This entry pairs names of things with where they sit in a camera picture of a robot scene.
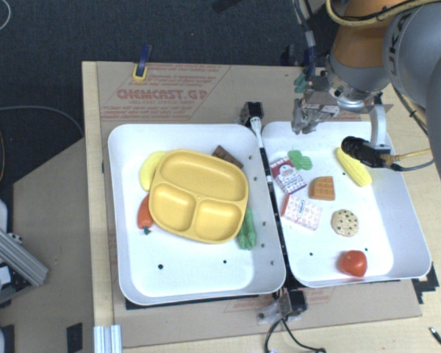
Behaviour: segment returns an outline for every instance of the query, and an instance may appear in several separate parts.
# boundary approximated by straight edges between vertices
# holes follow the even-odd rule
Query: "toy tomato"
[[[350,250],[343,254],[338,262],[338,268],[351,276],[363,277],[368,269],[368,260],[363,251]]]

